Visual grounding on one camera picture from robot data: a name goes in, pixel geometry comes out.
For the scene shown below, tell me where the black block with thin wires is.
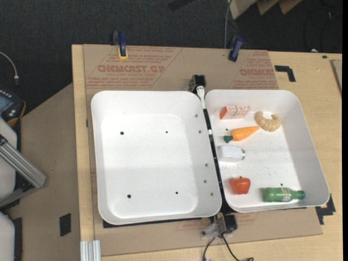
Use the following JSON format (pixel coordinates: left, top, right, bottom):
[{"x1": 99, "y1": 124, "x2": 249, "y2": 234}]
[
  {"x1": 200, "y1": 213, "x2": 239, "y2": 240},
  {"x1": 183, "y1": 74, "x2": 207, "y2": 93}
]

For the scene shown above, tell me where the orange carrot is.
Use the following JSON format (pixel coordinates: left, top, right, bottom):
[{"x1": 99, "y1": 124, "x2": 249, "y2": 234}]
[{"x1": 223, "y1": 125, "x2": 260, "y2": 143}]

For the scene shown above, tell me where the green bottle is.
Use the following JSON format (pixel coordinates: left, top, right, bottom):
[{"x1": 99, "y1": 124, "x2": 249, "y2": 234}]
[{"x1": 262, "y1": 187, "x2": 306, "y2": 203}]

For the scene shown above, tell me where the beige croissant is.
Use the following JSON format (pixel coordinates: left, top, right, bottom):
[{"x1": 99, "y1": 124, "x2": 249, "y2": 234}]
[{"x1": 254, "y1": 110, "x2": 283, "y2": 132}]

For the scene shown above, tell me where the brown cardboard board red print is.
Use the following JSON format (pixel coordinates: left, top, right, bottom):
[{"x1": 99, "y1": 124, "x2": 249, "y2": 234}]
[{"x1": 82, "y1": 43, "x2": 324, "y2": 250}]

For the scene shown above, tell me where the white bottle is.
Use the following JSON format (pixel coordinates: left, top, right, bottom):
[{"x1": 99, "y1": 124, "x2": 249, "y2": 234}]
[{"x1": 217, "y1": 145, "x2": 246, "y2": 163}]

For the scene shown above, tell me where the white plastic tray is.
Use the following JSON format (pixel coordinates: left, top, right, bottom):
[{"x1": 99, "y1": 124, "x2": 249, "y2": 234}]
[
  {"x1": 90, "y1": 90, "x2": 223, "y2": 226},
  {"x1": 204, "y1": 89, "x2": 331, "y2": 214}
]

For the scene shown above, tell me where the thin black and white rod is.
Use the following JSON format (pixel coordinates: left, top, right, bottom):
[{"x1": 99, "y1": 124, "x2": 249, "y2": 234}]
[{"x1": 196, "y1": 85, "x2": 225, "y2": 213}]

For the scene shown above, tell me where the red bell pepper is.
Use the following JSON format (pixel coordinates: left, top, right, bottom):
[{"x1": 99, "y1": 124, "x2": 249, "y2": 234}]
[{"x1": 228, "y1": 176, "x2": 251, "y2": 195}]

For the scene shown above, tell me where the orange and white carton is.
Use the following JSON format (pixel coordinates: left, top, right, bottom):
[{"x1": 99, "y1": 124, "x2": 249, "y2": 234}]
[{"x1": 219, "y1": 104, "x2": 251, "y2": 120}]

